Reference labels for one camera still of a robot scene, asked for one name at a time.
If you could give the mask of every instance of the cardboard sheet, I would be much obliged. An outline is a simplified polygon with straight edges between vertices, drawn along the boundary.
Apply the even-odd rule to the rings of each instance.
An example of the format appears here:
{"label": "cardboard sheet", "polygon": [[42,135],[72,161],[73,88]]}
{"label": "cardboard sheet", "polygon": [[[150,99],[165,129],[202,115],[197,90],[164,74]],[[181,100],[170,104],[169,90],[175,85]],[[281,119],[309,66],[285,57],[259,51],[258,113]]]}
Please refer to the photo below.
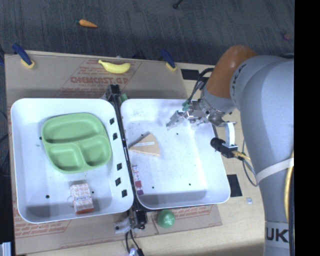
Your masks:
{"label": "cardboard sheet", "polygon": [[[34,60],[33,69],[20,63],[18,55],[5,58],[6,92],[10,134],[10,155],[13,156],[10,108],[22,98],[101,98],[109,84],[119,84],[129,98],[185,99],[181,71],[172,72],[165,62],[81,56],[27,51]],[[111,74],[98,60],[114,63],[130,62],[129,71]],[[15,165],[11,157],[12,199],[14,210],[15,249],[17,255],[124,240],[115,234],[114,223],[126,213],[84,217],[33,224],[21,218],[16,195]],[[137,237],[194,230],[222,225],[216,205],[172,209],[176,216],[172,228],[157,225],[157,211],[148,212],[145,230]]]}

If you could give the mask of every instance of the yellow cable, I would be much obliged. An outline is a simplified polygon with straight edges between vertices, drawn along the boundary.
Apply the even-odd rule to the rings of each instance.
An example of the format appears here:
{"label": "yellow cable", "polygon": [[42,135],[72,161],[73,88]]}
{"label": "yellow cable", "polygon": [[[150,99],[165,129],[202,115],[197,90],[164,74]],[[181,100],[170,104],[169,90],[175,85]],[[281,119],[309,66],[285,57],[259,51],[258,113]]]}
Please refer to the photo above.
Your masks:
{"label": "yellow cable", "polygon": [[285,217],[286,221],[289,223],[289,194],[290,194],[290,180],[292,176],[294,167],[290,166],[287,169],[285,182],[284,182],[284,210],[285,210]]}
{"label": "yellow cable", "polygon": [[250,157],[247,156],[245,153],[242,153],[242,152],[237,151],[237,150],[232,151],[232,153],[234,154],[234,156],[235,156],[236,158],[240,157],[240,158],[245,158],[245,159],[251,161]]}

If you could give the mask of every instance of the cable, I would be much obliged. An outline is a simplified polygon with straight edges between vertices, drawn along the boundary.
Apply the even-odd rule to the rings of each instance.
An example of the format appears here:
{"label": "cable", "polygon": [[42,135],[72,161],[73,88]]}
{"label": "cable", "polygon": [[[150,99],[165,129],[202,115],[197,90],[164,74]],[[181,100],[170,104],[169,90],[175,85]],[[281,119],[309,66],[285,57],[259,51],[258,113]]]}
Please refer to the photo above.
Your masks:
{"label": "cable", "polygon": [[295,174],[292,168],[289,196],[289,251],[290,256],[295,256]]}
{"label": "cable", "polygon": [[127,233],[125,233],[125,245],[126,245],[126,250],[128,251],[128,253],[130,253],[130,248],[129,248],[129,245],[128,245],[128,235],[129,235],[129,232],[130,232],[130,235],[131,235],[131,239],[132,241],[134,242],[135,246],[136,246],[136,252],[138,254],[138,256],[144,256],[144,253],[142,251],[142,249],[138,246],[137,242],[135,241],[134,239],[134,236],[132,234],[132,229],[130,229],[130,231],[128,231]]}
{"label": "cable", "polygon": [[192,93],[191,93],[190,97],[183,103],[183,106],[190,104],[190,102],[191,102],[193,96],[195,95],[196,91],[197,91],[198,89],[199,89],[199,90],[202,90],[202,89],[205,87],[205,85],[206,85],[209,77],[208,77],[208,78],[205,78],[203,81],[201,81],[201,78],[202,78],[206,73],[212,72],[213,70],[214,70],[213,67],[209,67],[209,68],[206,68],[205,70],[203,70],[203,71],[199,74],[199,76],[198,76],[198,78],[197,78],[197,80],[196,80],[196,82],[195,82],[195,85],[194,85],[194,87],[193,87]]}
{"label": "cable", "polygon": [[130,248],[129,248],[129,245],[128,245],[128,234],[129,234],[129,231],[127,233],[125,233],[125,245],[126,245],[126,250],[128,251],[128,254],[130,253]]}
{"label": "cable", "polygon": [[[291,158],[293,158],[294,156],[295,156],[295,152],[293,150],[292,154],[291,154]],[[293,169],[294,169],[293,166],[290,166],[287,169],[287,173],[286,173],[286,177],[285,177],[285,181],[284,181],[283,202],[284,202],[285,217],[286,217],[287,222],[289,222],[289,193],[290,193],[290,180],[291,180],[291,175],[292,175]]]}
{"label": "cable", "polygon": [[[250,157],[247,156],[245,154],[245,140],[243,140],[243,144],[242,144],[242,152],[239,152],[237,150],[234,150],[232,151],[233,155],[235,158],[239,159],[240,161],[242,161],[242,166],[243,166],[243,169],[244,169],[244,173],[247,177],[247,179],[249,180],[249,182],[254,186],[254,187],[258,187],[258,182],[257,182],[257,178],[256,178],[256,172],[254,170],[254,168],[248,163],[248,161],[246,159],[248,159],[249,161],[251,161]],[[249,174],[248,174],[248,171],[247,171],[247,168],[246,166],[250,169],[250,171],[253,173],[254,175],[254,178],[256,180],[256,182],[254,183],[251,178],[249,177]]]}
{"label": "cable", "polygon": [[134,239],[134,236],[132,235],[132,229],[130,229],[130,235],[131,235],[132,241],[134,242],[136,248],[139,249],[139,246],[138,246],[138,244],[136,243],[136,241],[135,241],[135,239]]}

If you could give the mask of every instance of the black tape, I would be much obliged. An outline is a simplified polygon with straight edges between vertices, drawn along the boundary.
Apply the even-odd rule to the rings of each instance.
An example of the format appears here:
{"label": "black tape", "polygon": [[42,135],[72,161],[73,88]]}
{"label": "black tape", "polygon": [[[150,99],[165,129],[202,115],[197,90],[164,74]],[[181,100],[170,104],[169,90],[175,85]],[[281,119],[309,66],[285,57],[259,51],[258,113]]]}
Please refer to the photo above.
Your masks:
{"label": "black tape", "polygon": [[197,80],[199,77],[199,71],[196,69],[181,69],[182,78],[184,80]]}
{"label": "black tape", "polygon": [[239,184],[237,175],[236,174],[229,174],[229,175],[227,175],[227,178],[228,178],[230,190],[231,190],[230,197],[231,198],[242,197],[242,192],[241,192],[241,188],[240,188],[240,184]]}

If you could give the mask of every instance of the green ball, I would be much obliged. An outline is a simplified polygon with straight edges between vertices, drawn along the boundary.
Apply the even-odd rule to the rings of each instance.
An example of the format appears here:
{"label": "green ball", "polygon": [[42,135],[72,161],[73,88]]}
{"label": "green ball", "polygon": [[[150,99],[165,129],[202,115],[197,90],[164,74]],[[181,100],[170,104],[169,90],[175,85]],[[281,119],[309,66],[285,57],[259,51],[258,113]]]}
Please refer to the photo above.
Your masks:
{"label": "green ball", "polygon": [[160,227],[168,229],[172,227],[172,225],[175,223],[175,220],[176,216],[171,210],[163,209],[159,212],[157,223]]}

